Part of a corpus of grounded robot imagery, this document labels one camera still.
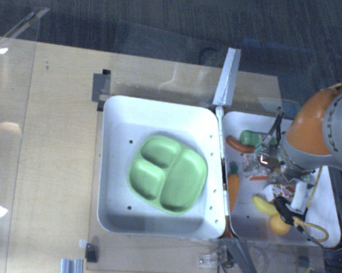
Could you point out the white plastic tray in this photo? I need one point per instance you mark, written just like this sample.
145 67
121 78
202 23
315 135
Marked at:
246 222
118 164

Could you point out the green bottle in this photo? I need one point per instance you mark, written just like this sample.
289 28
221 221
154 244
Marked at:
248 137

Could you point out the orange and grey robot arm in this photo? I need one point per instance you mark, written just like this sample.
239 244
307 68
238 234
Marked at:
311 130

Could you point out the orange carrot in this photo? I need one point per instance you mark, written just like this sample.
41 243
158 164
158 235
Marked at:
233 186

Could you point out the yellow banana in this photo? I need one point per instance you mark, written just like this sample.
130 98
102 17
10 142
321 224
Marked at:
263 205

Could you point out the white and brown carton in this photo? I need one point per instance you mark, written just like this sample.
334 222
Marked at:
276 191

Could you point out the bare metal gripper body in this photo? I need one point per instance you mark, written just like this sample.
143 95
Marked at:
278 173

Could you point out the white packet with red print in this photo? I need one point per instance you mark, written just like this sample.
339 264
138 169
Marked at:
253 167

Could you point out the green divided plate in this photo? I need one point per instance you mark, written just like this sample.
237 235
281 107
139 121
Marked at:
182 175

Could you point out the orange ball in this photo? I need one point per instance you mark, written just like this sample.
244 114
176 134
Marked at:
279 226

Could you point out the red sausage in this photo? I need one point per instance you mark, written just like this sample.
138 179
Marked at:
237 144

